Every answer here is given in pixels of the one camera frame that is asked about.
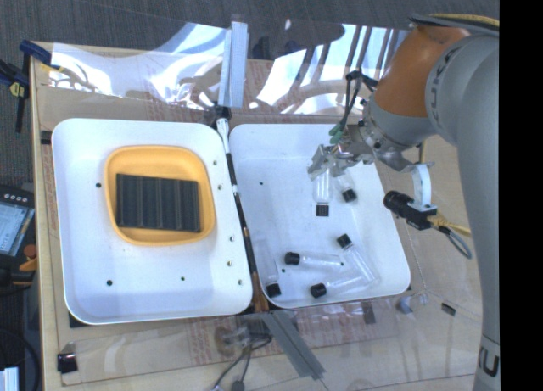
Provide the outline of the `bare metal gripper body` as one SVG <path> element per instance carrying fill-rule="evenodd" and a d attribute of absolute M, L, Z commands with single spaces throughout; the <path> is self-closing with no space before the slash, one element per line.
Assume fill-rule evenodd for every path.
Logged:
<path fill-rule="evenodd" d="M 334 134 L 335 154 L 360 155 L 360 163 L 364 165 L 378 160 L 398 172 L 409 172 L 414 169 L 414 163 L 402 154 L 410 147 L 410 145 L 395 142 L 383 134 L 378 127 L 372 125 L 348 125 Z"/>

